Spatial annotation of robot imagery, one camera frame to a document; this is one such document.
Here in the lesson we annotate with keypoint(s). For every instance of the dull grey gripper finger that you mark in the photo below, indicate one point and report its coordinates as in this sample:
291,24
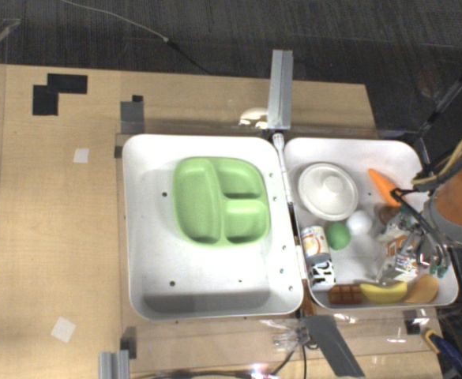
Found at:
388,275

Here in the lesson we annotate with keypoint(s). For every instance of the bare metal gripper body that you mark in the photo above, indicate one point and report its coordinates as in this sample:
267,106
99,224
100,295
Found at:
406,231

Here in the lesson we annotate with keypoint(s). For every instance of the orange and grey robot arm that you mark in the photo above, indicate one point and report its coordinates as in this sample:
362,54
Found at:
461,196

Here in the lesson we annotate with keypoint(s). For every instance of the yellow banana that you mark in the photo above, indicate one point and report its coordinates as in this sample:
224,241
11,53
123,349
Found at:
384,293

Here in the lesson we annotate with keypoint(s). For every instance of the brown round toy food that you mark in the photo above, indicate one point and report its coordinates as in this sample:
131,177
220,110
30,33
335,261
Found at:
384,213

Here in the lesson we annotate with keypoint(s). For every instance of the tan biscuit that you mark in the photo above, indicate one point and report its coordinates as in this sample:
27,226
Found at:
424,290

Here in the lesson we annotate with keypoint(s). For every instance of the brown chocolate bar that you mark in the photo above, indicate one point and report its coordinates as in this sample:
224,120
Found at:
345,294

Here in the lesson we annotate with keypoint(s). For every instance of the white ball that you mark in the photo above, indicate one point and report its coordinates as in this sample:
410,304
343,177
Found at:
359,222

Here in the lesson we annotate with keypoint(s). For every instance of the orange carrot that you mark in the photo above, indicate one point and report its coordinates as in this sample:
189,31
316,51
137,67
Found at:
382,184

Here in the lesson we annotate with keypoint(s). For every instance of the green ball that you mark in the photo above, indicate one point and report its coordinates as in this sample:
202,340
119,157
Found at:
338,236

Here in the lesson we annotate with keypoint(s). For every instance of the black and white cow-print carton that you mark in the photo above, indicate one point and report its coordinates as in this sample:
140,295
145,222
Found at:
322,275

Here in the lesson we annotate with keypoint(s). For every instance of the orange and white can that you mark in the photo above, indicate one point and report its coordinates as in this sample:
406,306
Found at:
314,245

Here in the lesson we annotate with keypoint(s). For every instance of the white plastic tray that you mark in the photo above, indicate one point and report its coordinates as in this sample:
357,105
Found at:
388,152
151,251

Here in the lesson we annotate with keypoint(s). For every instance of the white bowl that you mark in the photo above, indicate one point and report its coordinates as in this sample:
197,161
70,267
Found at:
327,192

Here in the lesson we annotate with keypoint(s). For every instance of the green divided plate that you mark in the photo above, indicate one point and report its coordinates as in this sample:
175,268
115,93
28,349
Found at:
199,200

